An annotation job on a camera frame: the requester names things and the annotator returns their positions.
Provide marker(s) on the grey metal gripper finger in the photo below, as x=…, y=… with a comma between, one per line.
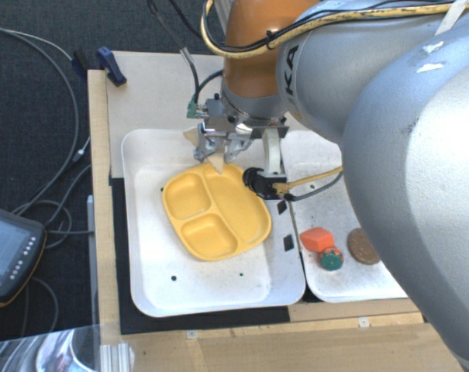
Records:
x=203, y=149
x=237, y=149

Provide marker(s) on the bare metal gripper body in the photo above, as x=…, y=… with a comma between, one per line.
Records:
x=223, y=124

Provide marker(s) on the beige pizza slice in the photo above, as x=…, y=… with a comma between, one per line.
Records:
x=217, y=163

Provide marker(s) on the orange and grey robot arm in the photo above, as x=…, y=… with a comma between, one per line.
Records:
x=393, y=138

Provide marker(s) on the yellow divided plate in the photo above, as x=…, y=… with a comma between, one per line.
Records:
x=218, y=215

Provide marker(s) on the orange cube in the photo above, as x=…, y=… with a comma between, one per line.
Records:
x=316, y=238

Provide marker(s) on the white plastic tray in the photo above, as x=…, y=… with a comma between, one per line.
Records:
x=346, y=281
x=203, y=281

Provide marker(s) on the orange toy with green top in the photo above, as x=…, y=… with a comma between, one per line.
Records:
x=331, y=259

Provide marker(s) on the round brown biscuit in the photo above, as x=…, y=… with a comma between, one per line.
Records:
x=361, y=246

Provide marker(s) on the black cylinder on white bracket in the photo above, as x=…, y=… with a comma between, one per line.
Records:
x=263, y=184

